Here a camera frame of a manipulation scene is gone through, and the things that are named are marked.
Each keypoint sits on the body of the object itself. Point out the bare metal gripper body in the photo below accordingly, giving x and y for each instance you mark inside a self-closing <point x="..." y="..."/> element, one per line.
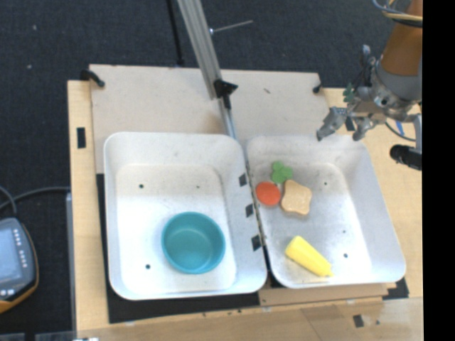
<point x="377" y="107"/>

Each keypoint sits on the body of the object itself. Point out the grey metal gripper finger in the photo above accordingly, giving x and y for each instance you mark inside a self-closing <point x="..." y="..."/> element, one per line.
<point x="362" y="126"/>
<point x="332" y="121"/>

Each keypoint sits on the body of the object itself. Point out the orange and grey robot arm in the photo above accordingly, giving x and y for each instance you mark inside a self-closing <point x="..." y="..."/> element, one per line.
<point x="403" y="52"/>

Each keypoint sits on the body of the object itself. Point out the green toy broccoli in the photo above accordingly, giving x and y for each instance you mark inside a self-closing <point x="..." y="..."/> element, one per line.
<point x="281" y="172"/>

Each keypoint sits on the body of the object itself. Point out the white plastic tray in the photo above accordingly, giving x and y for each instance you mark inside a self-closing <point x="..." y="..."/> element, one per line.
<point x="355" y="208"/>
<point x="142" y="226"/>

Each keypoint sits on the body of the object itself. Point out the tan toy bread slice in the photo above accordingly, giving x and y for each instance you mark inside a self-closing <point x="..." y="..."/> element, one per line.
<point x="296" y="197"/>

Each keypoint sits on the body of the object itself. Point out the orange round toy slice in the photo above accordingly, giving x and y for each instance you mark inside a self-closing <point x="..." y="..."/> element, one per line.
<point x="268" y="193"/>

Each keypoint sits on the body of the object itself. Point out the thin black and white rod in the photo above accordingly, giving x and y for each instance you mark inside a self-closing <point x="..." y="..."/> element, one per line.
<point x="256" y="211"/>

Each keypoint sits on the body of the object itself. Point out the yellow toy corn cob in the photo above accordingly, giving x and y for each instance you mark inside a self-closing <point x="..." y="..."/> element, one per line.
<point x="307" y="256"/>

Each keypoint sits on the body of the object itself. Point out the pale flat board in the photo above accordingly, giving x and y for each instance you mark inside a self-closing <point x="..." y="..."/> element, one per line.
<point x="160" y="101"/>

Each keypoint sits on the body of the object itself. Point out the teal bowl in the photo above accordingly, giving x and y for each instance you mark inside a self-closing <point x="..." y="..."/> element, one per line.
<point x="193" y="243"/>

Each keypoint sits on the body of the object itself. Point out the black cylinder on white bracket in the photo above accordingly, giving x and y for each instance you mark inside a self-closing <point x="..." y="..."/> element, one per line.
<point x="407" y="156"/>

